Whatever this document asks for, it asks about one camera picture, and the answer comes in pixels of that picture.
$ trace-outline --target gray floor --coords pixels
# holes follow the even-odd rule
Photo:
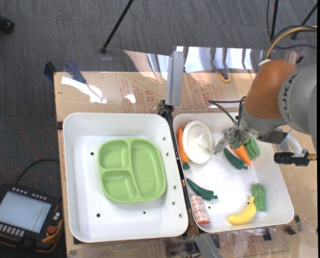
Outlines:
[[[71,53],[91,47],[99,56],[129,0],[0,0],[0,15],[15,23],[0,31],[0,183],[14,183],[39,159],[58,160],[53,85],[44,76]],[[301,25],[317,0],[279,0],[275,32]],[[264,49],[269,45],[275,0],[134,0],[108,47],[170,55],[173,46]],[[317,10],[306,25],[317,25]],[[300,33],[278,46],[306,51],[301,64],[316,63],[316,33]],[[60,197],[59,165],[41,162],[18,184]],[[51,254],[65,257],[65,238]],[[0,245],[0,257],[28,257]]]

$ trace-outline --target yellow banana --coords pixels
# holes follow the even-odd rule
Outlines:
[[[228,221],[233,225],[247,224],[257,212],[257,207],[254,204],[254,197],[250,198],[249,205],[239,214],[230,215]]]

